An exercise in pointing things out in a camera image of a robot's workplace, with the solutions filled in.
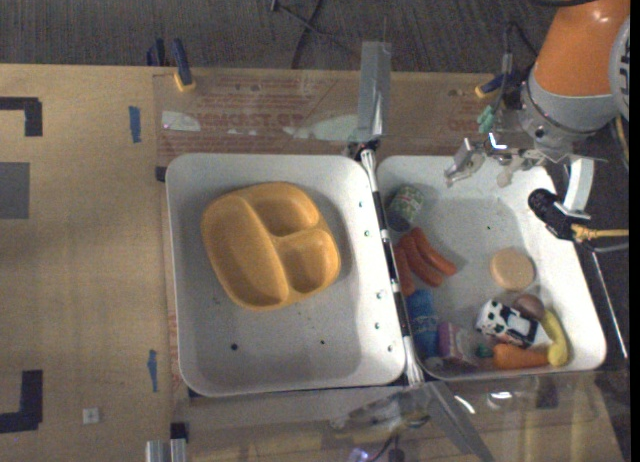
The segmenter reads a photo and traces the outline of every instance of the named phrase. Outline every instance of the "sausage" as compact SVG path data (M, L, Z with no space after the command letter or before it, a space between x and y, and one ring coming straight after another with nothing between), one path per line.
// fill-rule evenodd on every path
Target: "sausage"
M407 254L402 247L396 246L393 248L393 256L396 260L396 268L398 269L398 278L400 279L402 294L405 297L409 297L415 293L416 286L413 283L413 277L411 276L411 268L409 268Z
M429 286L438 287L444 281L442 275L440 275L435 268L428 265L427 262L422 259L416 247L416 241L409 234L405 234L400 238L400 246L404 249L407 255L407 262L411 271L418 276L425 284Z
M427 239L427 235L424 234L424 231L421 228L414 227L409 231L409 235L415 240L418 253L427 263L448 277L451 277L458 271L458 267L455 263L449 261L433 248Z

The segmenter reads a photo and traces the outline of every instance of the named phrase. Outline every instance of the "yellow bowl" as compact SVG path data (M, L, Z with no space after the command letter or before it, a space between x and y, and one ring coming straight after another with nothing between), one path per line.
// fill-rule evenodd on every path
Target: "yellow bowl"
M320 210L301 188L262 183L207 205L202 240L236 304L270 310L308 298L340 273L340 253Z

